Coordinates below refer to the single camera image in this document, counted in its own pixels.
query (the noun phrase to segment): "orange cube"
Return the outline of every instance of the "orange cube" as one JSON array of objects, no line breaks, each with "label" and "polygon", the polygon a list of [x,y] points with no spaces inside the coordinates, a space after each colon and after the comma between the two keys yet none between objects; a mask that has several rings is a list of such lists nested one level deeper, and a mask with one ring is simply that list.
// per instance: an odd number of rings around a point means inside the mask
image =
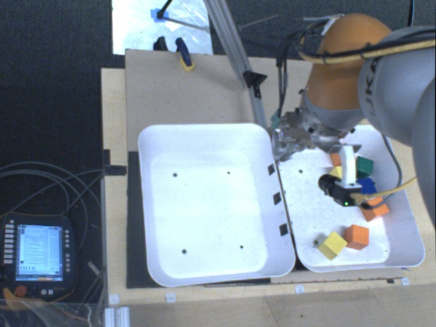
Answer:
[{"label": "orange cube", "polygon": [[331,153],[330,158],[332,159],[332,163],[334,167],[342,166],[341,157],[338,153]]},{"label": "orange cube", "polygon": [[369,245],[369,229],[352,225],[345,231],[345,241],[348,242],[347,247],[361,250]]},{"label": "orange cube", "polygon": [[[379,204],[382,202],[382,198],[373,198],[369,200],[367,203],[371,206],[375,206],[376,204]],[[380,217],[382,215],[385,215],[386,213],[389,213],[389,208],[386,204],[382,204],[380,207],[374,208],[372,210],[366,210],[364,208],[360,209],[367,221],[372,221],[374,218]]]}]

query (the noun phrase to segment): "black bracket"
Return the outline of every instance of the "black bracket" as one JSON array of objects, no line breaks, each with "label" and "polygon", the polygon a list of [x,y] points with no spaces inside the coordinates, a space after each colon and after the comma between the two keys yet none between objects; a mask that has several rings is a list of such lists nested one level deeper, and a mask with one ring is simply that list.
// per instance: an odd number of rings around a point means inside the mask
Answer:
[{"label": "black bracket", "polygon": [[262,96],[260,95],[260,84],[262,84],[268,76],[264,74],[251,72],[249,70],[245,71],[243,76],[247,86],[249,88],[253,87],[254,97],[262,98]]}]

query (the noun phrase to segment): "block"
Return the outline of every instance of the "block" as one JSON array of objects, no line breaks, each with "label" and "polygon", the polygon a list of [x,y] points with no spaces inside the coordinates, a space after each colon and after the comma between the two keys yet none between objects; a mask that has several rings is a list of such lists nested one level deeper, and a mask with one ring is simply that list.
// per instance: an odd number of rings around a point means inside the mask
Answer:
[{"label": "block", "polygon": [[[371,206],[375,206],[376,204],[379,204],[382,202],[382,198],[373,198],[369,201],[367,201],[367,204]],[[381,205],[380,207],[374,208],[373,210],[366,210],[364,208],[360,209],[367,221],[372,221],[374,218],[381,217],[382,215],[385,215],[386,213],[389,213],[389,208],[386,204]]]},{"label": "block", "polygon": [[332,232],[328,238],[318,246],[319,251],[329,260],[333,260],[347,245],[347,242],[337,232]]},{"label": "block", "polygon": [[330,154],[330,158],[332,160],[332,163],[333,163],[334,167],[342,166],[341,157],[339,156],[338,153],[331,153]]},{"label": "block", "polygon": [[361,250],[369,245],[369,229],[353,224],[345,231],[345,241],[348,248]]},{"label": "block", "polygon": [[373,160],[358,156],[356,161],[357,178],[367,178],[373,173]]},{"label": "block", "polygon": [[329,174],[338,177],[339,179],[342,179],[342,166],[336,166],[329,172]]},{"label": "block", "polygon": [[369,194],[369,193],[377,193],[377,190],[374,186],[374,182],[371,178],[362,178],[358,179],[357,183],[362,185],[361,193]]}]

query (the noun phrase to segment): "blue block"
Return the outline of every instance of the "blue block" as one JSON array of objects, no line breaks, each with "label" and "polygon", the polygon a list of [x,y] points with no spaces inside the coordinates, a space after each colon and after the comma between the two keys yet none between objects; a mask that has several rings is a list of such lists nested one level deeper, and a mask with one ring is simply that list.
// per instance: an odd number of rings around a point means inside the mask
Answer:
[{"label": "blue block", "polygon": [[362,185],[361,193],[377,193],[374,182],[371,178],[358,179],[357,183]]},{"label": "blue block", "polygon": [[[157,17],[157,13],[158,13],[160,10],[161,10],[160,8],[154,8],[154,9],[150,10],[151,18],[152,18],[155,22],[158,22],[158,23],[159,23],[159,22],[165,22],[164,19],[158,19],[158,17]],[[169,18],[169,17],[170,17],[170,14],[168,13],[168,11],[165,11],[163,14],[164,14],[164,15],[163,15],[164,18]]]}]

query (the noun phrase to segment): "empty white tray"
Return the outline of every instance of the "empty white tray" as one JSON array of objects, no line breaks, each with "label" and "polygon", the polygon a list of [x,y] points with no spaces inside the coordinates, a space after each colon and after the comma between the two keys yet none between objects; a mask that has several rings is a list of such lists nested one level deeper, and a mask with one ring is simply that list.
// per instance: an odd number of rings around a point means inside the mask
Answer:
[{"label": "empty white tray", "polygon": [[[361,144],[358,155],[374,161],[371,178],[378,191],[396,186],[395,164],[377,130],[370,125],[357,126],[344,142]],[[424,245],[404,190],[388,200],[387,215],[367,222],[358,207],[342,207],[318,187],[320,176],[333,169],[328,154],[319,149],[305,150],[279,167],[296,251],[309,270],[408,267],[423,261]],[[352,224],[369,228],[368,247],[360,251],[346,247],[334,260],[317,249],[332,231],[343,236]]]},{"label": "empty white tray", "polygon": [[147,265],[160,285],[286,275],[295,264],[260,126],[155,125],[139,137]]}]

